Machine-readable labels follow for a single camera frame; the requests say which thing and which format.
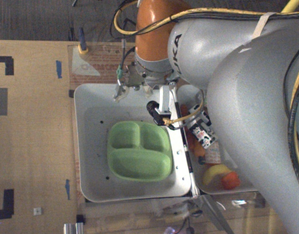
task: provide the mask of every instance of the green plate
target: green plate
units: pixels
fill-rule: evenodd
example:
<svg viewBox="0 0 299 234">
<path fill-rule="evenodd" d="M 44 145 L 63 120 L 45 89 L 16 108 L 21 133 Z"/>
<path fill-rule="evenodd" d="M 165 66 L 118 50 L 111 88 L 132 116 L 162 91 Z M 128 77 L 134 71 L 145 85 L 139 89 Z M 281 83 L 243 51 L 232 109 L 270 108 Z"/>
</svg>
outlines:
<svg viewBox="0 0 299 234">
<path fill-rule="evenodd" d="M 168 133 L 142 121 L 121 121 L 109 131 L 108 165 L 118 177 L 133 181 L 160 181 L 172 170 Z"/>
</svg>

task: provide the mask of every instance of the yellow fruit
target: yellow fruit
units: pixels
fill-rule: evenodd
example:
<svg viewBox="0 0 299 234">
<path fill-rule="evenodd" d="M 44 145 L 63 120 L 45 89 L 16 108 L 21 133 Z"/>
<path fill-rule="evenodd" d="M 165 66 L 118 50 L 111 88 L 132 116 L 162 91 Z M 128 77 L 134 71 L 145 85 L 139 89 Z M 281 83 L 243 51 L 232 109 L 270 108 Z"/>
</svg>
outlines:
<svg viewBox="0 0 299 234">
<path fill-rule="evenodd" d="M 217 176 L 217 175 L 223 176 L 230 172 L 232 172 L 232 170 L 230 170 L 224 164 L 211 166 L 204 172 L 204 174 L 202 176 L 202 182 L 204 185 L 209 185 L 215 176 Z"/>
</svg>

